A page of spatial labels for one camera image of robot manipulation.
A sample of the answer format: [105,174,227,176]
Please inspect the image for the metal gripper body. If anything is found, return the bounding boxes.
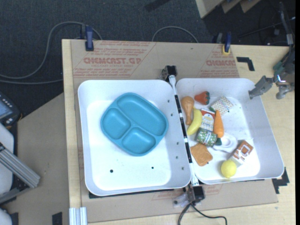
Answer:
[273,62,296,87]

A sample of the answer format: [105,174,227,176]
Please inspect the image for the white plastic tray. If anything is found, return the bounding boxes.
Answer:
[77,79,193,197]
[175,77,285,186]

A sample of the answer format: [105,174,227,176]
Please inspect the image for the white patterned packet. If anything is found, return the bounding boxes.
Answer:
[209,96,235,117]

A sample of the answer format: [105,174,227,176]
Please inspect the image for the orange carrot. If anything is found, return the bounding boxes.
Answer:
[212,109,225,147]

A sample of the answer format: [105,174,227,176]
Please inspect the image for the red toy strawberry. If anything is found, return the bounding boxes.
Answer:
[194,90,211,106]

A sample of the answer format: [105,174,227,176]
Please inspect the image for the red and white carton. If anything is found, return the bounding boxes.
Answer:
[199,108,217,133]

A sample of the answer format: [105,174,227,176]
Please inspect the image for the white toy fried egg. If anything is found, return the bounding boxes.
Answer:
[211,135,239,153]

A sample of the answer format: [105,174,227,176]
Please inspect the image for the orange and white carton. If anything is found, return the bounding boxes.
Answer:
[226,139,255,168]

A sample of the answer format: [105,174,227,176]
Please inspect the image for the yellow banana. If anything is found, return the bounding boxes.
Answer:
[186,108,203,136]

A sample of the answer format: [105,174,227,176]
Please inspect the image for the green can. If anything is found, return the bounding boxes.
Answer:
[194,127,218,148]

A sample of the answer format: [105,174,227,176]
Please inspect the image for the brown toy chicken drumstick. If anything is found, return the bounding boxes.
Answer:
[180,96,195,126]

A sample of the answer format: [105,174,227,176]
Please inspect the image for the thin black and white rod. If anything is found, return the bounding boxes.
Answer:
[168,75,200,187]

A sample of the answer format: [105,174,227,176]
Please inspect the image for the yellow lemon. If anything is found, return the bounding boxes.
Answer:
[220,159,238,179]

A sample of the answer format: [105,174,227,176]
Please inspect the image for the orange toast slice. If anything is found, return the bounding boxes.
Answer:
[189,142,214,167]

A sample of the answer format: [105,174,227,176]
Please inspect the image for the brown cardboard board red print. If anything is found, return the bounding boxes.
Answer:
[70,39,280,223]

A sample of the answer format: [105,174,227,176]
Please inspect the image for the blue divided plate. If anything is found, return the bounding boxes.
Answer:
[100,92,169,157]

